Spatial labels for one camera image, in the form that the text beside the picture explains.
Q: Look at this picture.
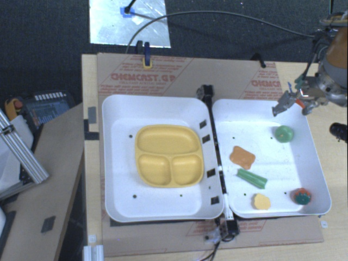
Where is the green celery stick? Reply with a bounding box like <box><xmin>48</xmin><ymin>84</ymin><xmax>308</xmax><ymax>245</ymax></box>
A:
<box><xmin>236</xmin><ymin>168</ymin><xmax>269</xmax><ymax>190</ymax></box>

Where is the green round toy fruit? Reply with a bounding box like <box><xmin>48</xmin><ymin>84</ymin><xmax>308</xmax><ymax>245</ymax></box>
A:
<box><xmin>273</xmin><ymin>125</ymin><xmax>295</xmax><ymax>144</ymax></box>

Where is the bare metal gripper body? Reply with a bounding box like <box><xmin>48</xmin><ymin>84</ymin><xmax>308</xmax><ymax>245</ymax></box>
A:
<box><xmin>295</xmin><ymin>75</ymin><xmax>348</xmax><ymax>108</ymax></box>

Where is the thin black and white rod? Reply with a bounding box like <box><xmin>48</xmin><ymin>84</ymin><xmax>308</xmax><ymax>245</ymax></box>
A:
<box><xmin>204</xmin><ymin>92</ymin><xmax>232</xmax><ymax>220</ymax></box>

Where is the red tomato with green top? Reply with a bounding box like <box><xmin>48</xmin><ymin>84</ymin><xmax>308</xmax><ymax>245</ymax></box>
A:
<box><xmin>291</xmin><ymin>187</ymin><xmax>312</xmax><ymax>206</ymax></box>

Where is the yellow toy food piece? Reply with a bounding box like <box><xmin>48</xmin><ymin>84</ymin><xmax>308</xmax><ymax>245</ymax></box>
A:
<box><xmin>251</xmin><ymin>192</ymin><xmax>271</xmax><ymax>211</ymax></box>

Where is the white plastic tray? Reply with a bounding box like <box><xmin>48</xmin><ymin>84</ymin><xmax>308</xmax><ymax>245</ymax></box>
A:
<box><xmin>212</xmin><ymin>98</ymin><xmax>333</xmax><ymax>219</ymax></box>
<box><xmin>101</xmin><ymin>94</ymin><xmax>226</xmax><ymax>223</ymax></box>

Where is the yellow divided plate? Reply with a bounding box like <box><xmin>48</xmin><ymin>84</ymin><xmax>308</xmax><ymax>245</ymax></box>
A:
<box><xmin>134</xmin><ymin>124</ymin><xmax>206</xmax><ymax>189</ymax></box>

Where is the brown cardboard board red print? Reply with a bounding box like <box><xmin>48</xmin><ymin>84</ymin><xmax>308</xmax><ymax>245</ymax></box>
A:
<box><xmin>96</xmin><ymin>52</ymin><xmax>325</xmax><ymax>258</ymax></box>

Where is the orange biscuit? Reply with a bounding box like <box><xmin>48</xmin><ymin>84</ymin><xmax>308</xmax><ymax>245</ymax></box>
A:
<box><xmin>229</xmin><ymin>145</ymin><xmax>257</xmax><ymax>171</ymax></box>

